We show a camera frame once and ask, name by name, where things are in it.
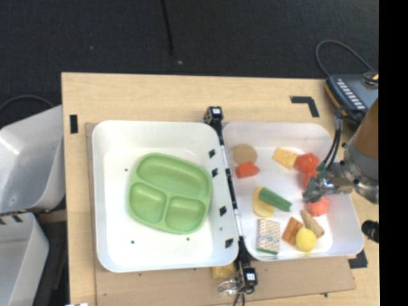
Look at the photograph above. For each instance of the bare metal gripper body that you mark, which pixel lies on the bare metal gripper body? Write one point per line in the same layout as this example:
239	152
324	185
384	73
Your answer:
363	186

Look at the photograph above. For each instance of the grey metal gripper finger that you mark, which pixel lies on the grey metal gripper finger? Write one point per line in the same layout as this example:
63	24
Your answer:
310	194
323	182

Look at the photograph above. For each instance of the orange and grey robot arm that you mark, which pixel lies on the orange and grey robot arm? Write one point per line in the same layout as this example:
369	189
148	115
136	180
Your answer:
366	139

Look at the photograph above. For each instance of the red toy strawberry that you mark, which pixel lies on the red toy strawberry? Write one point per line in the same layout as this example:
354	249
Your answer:
318	207

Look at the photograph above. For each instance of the red toy food piece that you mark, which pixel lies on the red toy food piece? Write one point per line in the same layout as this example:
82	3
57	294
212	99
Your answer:
308	179

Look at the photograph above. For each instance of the tan toy bread stick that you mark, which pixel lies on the tan toy bread stick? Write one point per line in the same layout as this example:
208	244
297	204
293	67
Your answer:
312	223

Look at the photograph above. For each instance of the green toy vegetable stick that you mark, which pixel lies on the green toy vegetable stick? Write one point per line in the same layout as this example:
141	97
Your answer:
274	199

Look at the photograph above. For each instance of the orange ridged toy food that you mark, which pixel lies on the orange ridged toy food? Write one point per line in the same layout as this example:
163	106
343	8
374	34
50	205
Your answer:
291	229

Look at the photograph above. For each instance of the yellow cheese wedge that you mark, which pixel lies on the yellow cheese wedge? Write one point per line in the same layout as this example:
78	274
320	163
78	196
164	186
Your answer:
285	158

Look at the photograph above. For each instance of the yellow lemon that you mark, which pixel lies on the yellow lemon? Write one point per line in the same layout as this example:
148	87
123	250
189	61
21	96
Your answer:
306	240

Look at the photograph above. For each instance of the yellow flat slice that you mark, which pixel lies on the yellow flat slice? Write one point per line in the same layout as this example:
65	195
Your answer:
262	208

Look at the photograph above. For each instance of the patterned small carton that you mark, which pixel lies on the patterned small carton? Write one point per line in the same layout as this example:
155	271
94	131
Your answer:
268	236

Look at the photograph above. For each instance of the white plastic tray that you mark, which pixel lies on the white plastic tray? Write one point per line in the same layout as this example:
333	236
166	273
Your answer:
159	132
287	135

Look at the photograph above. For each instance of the orange-red wedge toy food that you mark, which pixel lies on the orange-red wedge toy food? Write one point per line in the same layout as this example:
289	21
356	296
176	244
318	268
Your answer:
247	170

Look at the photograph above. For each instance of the brown round biscuit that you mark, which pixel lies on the brown round biscuit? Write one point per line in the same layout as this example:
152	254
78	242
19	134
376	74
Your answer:
244	153

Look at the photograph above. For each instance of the thin black and white rod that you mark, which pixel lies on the thin black and white rod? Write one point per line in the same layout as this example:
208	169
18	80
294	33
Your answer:
230	183

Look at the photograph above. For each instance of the clear plastic packet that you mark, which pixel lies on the clear plastic packet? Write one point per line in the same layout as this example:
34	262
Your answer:
229	286

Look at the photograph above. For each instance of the green divided plate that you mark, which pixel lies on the green divided plate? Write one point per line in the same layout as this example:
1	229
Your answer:
169	193

